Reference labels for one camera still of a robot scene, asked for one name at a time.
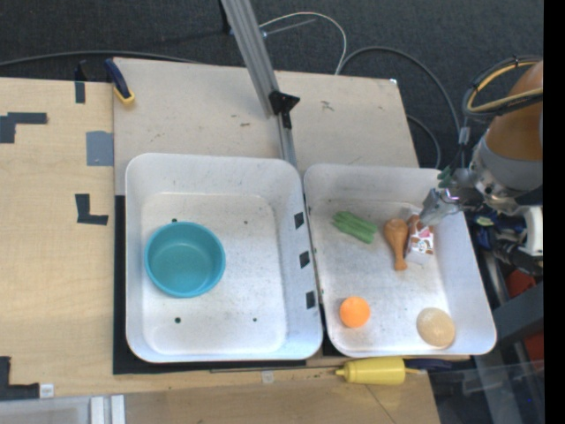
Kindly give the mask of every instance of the orange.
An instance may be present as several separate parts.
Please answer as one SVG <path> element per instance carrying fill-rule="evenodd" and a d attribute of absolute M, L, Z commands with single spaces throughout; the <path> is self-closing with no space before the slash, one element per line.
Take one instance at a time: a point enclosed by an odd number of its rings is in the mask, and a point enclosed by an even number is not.
<path fill-rule="evenodd" d="M 348 297 L 339 307 L 339 316 L 345 326 L 362 327 L 371 316 L 371 308 L 361 297 Z"/>

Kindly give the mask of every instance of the white plastic tray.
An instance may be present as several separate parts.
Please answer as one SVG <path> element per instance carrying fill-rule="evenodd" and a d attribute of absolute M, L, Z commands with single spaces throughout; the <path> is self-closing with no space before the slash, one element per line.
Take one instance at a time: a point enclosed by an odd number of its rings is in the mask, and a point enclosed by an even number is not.
<path fill-rule="evenodd" d="M 462 213 L 435 227 L 435 256 L 425 266 L 409 263 L 394 270 L 393 254 L 382 236 L 384 223 L 419 210 L 438 171 L 412 168 L 317 164 L 305 174 L 313 249 L 328 335 L 343 354 L 361 358 L 385 355 L 472 355 L 489 352 L 496 330 Z M 339 210 L 376 223 L 367 245 L 332 225 Z M 343 326 L 339 306 L 351 295 L 364 297 L 372 310 L 359 328 Z M 456 340 L 447 348 L 427 344 L 416 319 L 425 307 L 448 312 Z"/>
<path fill-rule="evenodd" d="M 144 154 L 126 184 L 126 336 L 149 362 L 303 360 L 322 339 L 298 172 L 277 159 Z M 196 298 L 158 290 L 143 249 L 158 227 L 208 227 L 226 253 L 222 280 Z"/>

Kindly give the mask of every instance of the teal bowl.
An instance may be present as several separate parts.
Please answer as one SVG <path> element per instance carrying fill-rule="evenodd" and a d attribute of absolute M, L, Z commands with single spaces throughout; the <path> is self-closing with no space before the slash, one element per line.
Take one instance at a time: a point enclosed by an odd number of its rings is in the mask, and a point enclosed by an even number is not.
<path fill-rule="evenodd" d="M 208 228 L 173 222 L 155 231 L 144 252 L 147 274 L 163 292 L 177 298 L 197 297 L 222 279 L 226 256 Z"/>

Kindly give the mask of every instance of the red object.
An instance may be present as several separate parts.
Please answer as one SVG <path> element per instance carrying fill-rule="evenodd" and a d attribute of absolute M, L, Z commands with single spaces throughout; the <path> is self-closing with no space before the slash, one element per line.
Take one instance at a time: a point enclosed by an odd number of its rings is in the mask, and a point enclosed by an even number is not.
<path fill-rule="evenodd" d="M 526 292 L 528 289 L 536 285 L 536 281 L 531 277 L 522 273 L 520 270 L 514 270 L 506 278 L 506 288 L 511 299 Z M 527 337 L 524 345 L 530 355 L 531 361 L 539 361 L 544 359 L 544 332 L 543 330 Z"/>

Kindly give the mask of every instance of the yellow cylinder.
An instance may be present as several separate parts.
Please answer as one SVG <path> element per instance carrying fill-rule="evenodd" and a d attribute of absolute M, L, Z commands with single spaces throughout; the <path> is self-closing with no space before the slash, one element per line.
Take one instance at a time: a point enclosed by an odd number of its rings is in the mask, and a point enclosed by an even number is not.
<path fill-rule="evenodd" d="M 404 360 L 400 357 L 346 361 L 335 373 L 349 383 L 378 385 L 400 385 L 406 377 Z"/>

